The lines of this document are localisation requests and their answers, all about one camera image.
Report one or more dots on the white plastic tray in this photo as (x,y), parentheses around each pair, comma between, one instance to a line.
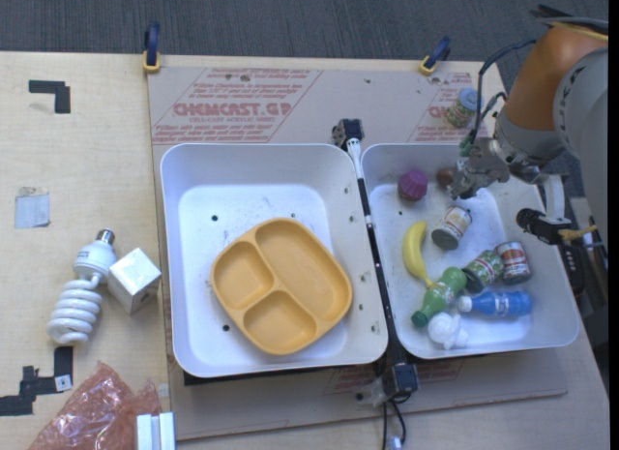
(203,254)
(546,312)

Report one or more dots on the brown round toy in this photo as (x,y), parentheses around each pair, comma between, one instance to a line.
(444,177)

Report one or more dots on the can with red label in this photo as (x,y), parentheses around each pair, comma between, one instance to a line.
(513,261)

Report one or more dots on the yellow divided plate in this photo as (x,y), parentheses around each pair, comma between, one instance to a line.
(285,264)

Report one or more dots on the white rectangular blocks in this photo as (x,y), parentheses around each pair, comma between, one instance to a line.
(155,431)

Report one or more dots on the thin black and white rod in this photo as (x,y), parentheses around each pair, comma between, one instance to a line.
(373,240)

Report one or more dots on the green bottle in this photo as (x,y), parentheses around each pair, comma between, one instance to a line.
(442,290)

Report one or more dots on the can with green label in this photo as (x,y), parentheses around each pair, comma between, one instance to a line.
(483,269)

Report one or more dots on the purple toy cupcake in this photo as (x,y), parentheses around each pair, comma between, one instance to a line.
(413,185)

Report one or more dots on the white cube box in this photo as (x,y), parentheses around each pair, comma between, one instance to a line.
(133,278)

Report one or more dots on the pink bubble wrap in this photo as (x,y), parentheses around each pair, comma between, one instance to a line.
(92,414)

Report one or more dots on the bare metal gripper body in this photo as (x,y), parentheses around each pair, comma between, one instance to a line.
(488,160)

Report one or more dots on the black cylinder on white bracket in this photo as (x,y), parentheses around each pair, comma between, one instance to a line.
(537,223)

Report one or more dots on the green jar with blue lid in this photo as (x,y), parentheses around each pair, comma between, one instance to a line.
(462,109)

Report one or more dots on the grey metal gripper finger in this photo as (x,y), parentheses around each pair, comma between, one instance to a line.
(476,187)
(457,183)

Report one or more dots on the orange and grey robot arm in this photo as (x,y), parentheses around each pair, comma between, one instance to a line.
(575,99)

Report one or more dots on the white can with yellow label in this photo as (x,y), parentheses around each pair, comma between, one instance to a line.
(452,226)

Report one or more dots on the blue bottle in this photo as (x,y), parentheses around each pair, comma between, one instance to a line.
(503,304)

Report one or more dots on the brown cardboard board red print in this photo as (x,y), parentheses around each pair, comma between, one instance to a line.
(300,99)

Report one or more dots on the yellow banana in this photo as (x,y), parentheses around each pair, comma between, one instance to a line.
(414,247)

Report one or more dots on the white lumpy toy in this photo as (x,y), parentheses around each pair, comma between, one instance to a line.
(446,330)

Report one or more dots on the white spiral light bulb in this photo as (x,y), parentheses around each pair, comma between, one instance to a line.
(79,298)

